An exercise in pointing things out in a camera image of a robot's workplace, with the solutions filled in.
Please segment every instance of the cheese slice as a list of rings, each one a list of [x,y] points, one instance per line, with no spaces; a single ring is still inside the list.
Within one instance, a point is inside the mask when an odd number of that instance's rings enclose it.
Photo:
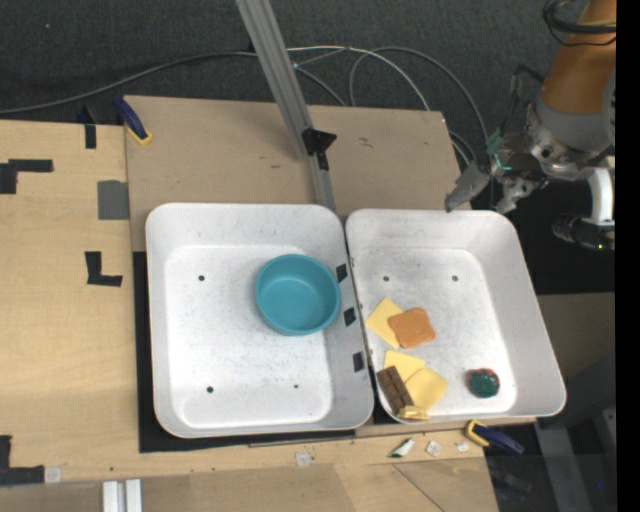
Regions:
[[[389,326],[389,318],[400,313],[402,313],[402,309],[399,306],[384,298],[371,312],[364,324],[393,348],[398,348],[400,344],[396,333]]]
[[[424,368],[424,360],[419,357],[413,357],[395,350],[387,350],[384,355],[383,368],[395,366],[400,374],[402,382],[406,383],[409,378],[419,369]]]
[[[422,368],[405,382],[416,407],[431,409],[447,391],[447,380],[430,368]]]

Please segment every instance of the gray tape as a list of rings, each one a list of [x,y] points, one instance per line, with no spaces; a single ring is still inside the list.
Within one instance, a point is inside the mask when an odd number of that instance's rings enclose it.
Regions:
[[[129,219],[129,185],[117,180],[98,182],[98,219]]]

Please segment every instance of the blue clamp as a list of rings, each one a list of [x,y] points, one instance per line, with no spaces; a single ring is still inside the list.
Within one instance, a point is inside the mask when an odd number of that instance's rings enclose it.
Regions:
[[[122,98],[113,101],[113,108],[122,117],[127,125],[127,131],[139,144],[145,145],[151,142],[151,132],[142,125],[142,121],[131,106]]]
[[[495,446],[510,455],[522,455],[524,446],[504,432],[489,428],[477,420],[470,421],[465,429],[466,436],[482,447]]]

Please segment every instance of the chocolate bar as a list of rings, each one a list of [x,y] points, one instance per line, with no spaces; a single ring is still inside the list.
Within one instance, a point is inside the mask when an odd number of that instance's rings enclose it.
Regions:
[[[402,382],[395,366],[380,370],[376,373],[376,376],[378,377],[378,384],[382,388],[384,396],[387,397],[394,414],[407,405],[413,405],[411,395],[407,391],[404,382]]]

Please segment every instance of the black clip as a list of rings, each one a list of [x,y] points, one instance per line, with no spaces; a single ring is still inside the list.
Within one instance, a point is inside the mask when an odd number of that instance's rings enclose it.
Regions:
[[[318,157],[320,169],[329,170],[329,161],[327,160],[326,150],[331,146],[338,136],[333,133],[321,132],[313,128],[307,128],[302,132],[302,140],[307,148],[307,154]]]

